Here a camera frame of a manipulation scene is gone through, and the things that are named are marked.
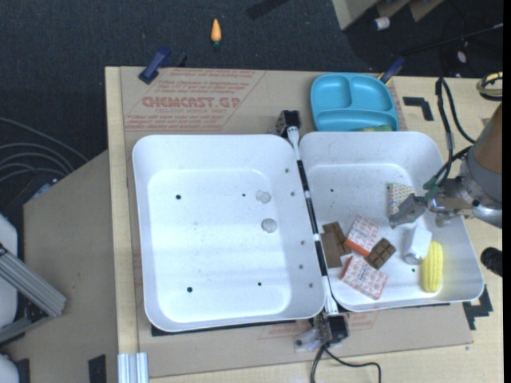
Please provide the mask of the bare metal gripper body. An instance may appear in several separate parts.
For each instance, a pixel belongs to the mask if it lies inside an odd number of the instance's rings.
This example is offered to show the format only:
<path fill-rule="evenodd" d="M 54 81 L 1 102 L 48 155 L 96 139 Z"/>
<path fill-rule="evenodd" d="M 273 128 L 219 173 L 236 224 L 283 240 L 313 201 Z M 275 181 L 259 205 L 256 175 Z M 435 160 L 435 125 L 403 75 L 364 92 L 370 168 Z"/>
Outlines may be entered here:
<path fill-rule="evenodd" d="M 442 217 L 444 222 L 455 215 L 460 215 L 466 219 L 478 219 L 496 228 L 502 228 L 501 203 L 485 193 L 444 190 L 428 199 L 426 206 Z"/>

